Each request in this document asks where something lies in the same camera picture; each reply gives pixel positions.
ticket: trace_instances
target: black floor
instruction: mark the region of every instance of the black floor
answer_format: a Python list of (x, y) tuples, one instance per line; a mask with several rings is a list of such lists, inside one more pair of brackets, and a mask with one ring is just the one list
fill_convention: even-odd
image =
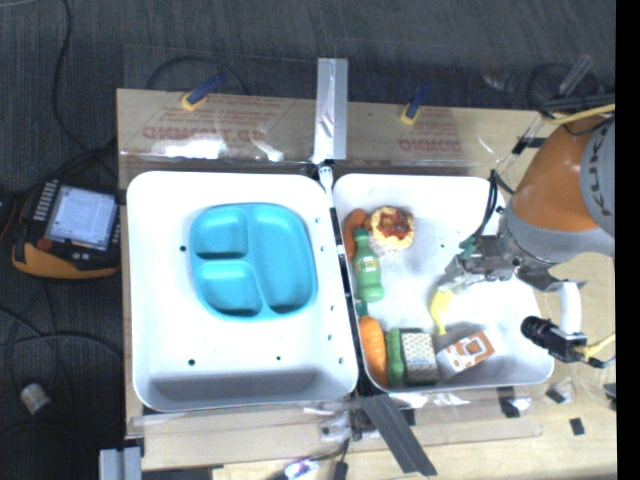
[[(115, 91), (236, 76), (237, 94), (313, 98), (319, 57), (349, 99), (531, 108), (584, 55), (582, 90), (615, 91), (616, 0), (0, 0), (0, 189), (24, 193), (113, 145)], [(114, 186), (115, 151), (73, 173)], [(97, 478), (121, 444), (122, 281), (42, 281), (0, 256), (0, 479)], [(54, 409), (18, 398), (41, 384)]]

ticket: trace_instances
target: blue clip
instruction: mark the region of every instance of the blue clip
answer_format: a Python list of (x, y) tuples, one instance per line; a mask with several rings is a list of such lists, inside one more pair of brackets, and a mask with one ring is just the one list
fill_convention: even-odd
[(427, 87), (425, 85), (422, 85), (416, 92), (415, 96), (411, 99), (411, 101), (404, 107), (402, 116), (400, 116), (400, 119), (402, 119), (403, 123), (413, 124), (416, 122), (418, 113), (420, 111), (420, 105), (422, 105), (422, 102), (424, 101), (426, 96)]
[(214, 92), (218, 87), (227, 81), (227, 75), (224, 73), (213, 75), (202, 85), (196, 87), (193, 91), (182, 97), (182, 106), (185, 110), (193, 112), (196, 108), (202, 106), (207, 101), (207, 94)]

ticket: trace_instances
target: beige tabletop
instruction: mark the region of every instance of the beige tabletop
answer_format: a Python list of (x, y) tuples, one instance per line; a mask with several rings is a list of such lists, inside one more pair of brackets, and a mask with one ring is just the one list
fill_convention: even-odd
[[(227, 160), (243, 154), (263, 160), (277, 150), (284, 162), (268, 167), (279, 169), (286, 161), (295, 168), (310, 155), (315, 102), (229, 96), (208, 111), (205, 106), (199, 117), (184, 117), (177, 110), (179, 96), (118, 91), (123, 191), (137, 174), (148, 170), (215, 170), (210, 161), (198, 159), (195, 150), (185, 153), (190, 142), (185, 139), (193, 136), (193, 130), (196, 135), (203, 132), (200, 140), (224, 134)], [(486, 176), (536, 117), (513, 110), (423, 108), (411, 127), (400, 122), (400, 111), (396, 105), (349, 103), (347, 142), (354, 165), (365, 170), (418, 166)], [(552, 130), (546, 125), (538, 135), (547, 136)], [(510, 169), (508, 183), (517, 183), (533, 154), (525, 152)], [(320, 460), (320, 469), (306, 478), (331, 479), (332, 456), (340, 448), (340, 436), (327, 438), (322, 432), (334, 423), (331, 411), (282, 406), (143, 414), (132, 383), (128, 235), (122, 210), (126, 412), (129, 437), (144, 437), (143, 470), (207, 467), (214, 479), (271, 479), (296, 459), (327, 456), (331, 458)], [(552, 273), (587, 281), (581, 289), (582, 330), (590, 342), (615, 331), (614, 269), (609, 258), (584, 254)], [(557, 296), (537, 293), (536, 297), (541, 314), (558, 321)], [(615, 344), (602, 351), (603, 358), (614, 354)], [(615, 383), (615, 365), (595, 370), (558, 364), (548, 385), (522, 395), (516, 390), (526, 406), (522, 417), (507, 418), (497, 397), (480, 397), (477, 403), (416, 409), (413, 431), (441, 478), (616, 478), (616, 412), (602, 390), (605, 383)], [(566, 395), (565, 403), (544, 394), (549, 386)], [(574, 433), (572, 422), (580, 423), (584, 432)], [(350, 480), (407, 477), (377, 432), (350, 442), (345, 461)]]

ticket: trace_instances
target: blue divided tray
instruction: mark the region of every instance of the blue divided tray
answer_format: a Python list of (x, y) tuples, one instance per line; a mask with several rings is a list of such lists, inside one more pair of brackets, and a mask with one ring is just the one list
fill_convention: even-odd
[(284, 206), (242, 203), (201, 213), (189, 236), (202, 304), (233, 319), (271, 319), (308, 307), (318, 283), (301, 218)]

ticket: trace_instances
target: green bottle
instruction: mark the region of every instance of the green bottle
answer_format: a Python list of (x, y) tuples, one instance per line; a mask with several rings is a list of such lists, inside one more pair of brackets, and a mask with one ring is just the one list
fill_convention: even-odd
[(356, 240), (356, 255), (353, 258), (353, 268), (358, 283), (356, 297), (365, 302), (376, 302), (384, 298), (380, 272), (380, 260), (369, 246), (369, 232), (356, 229), (353, 233)]

